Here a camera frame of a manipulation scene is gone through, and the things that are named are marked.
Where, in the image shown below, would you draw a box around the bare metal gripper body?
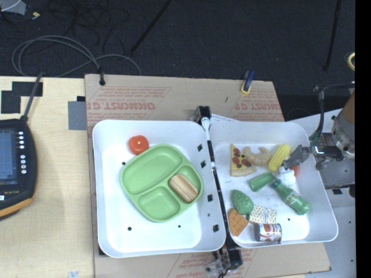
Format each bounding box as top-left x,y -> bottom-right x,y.
311,131 -> 356,171

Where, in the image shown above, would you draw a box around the yellow toy corn cob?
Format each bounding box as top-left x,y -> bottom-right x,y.
267,143 -> 291,172

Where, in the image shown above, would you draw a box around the white bottle with red cap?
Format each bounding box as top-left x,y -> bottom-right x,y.
277,164 -> 300,189

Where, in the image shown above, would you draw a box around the tan toy croissant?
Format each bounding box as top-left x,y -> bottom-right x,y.
242,145 -> 272,167

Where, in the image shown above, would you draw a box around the green plastic bottle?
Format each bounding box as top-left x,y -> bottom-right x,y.
271,179 -> 311,216

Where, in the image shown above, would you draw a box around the green cylinder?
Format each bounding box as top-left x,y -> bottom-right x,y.
248,171 -> 277,193

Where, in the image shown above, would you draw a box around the white plastic tray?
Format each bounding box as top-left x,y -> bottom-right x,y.
208,120 -> 339,249
92,119 -> 227,259

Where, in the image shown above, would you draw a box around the toy pizza slice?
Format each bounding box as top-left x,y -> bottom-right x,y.
230,143 -> 257,178

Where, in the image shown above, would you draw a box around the yellow and white packet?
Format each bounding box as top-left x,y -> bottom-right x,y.
249,204 -> 278,225

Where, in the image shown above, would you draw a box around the green toy grapes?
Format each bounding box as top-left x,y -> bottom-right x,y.
231,189 -> 255,216

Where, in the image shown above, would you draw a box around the red and white can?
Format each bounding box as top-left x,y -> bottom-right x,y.
253,222 -> 283,243

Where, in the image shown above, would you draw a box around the white paper slip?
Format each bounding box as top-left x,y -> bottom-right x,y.
209,114 -> 242,125

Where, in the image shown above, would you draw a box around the thin black and white rod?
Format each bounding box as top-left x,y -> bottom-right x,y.
201,116 -> 238,253

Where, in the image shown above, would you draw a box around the orange toy waffle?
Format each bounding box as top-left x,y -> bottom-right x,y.
227,208 -> 249,237

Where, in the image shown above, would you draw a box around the tan toy hot dog bun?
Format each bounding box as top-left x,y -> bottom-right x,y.
168,173 -> 199,204

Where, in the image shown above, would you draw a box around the brown cardboard board red print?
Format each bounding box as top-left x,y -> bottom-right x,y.
83,73 -> 332,278

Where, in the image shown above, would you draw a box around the green divided plate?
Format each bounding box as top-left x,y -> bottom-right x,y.
119,143 -> 205,224

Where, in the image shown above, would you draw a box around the orange toy tomato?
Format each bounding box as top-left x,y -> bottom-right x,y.
128,134 -> 150,156

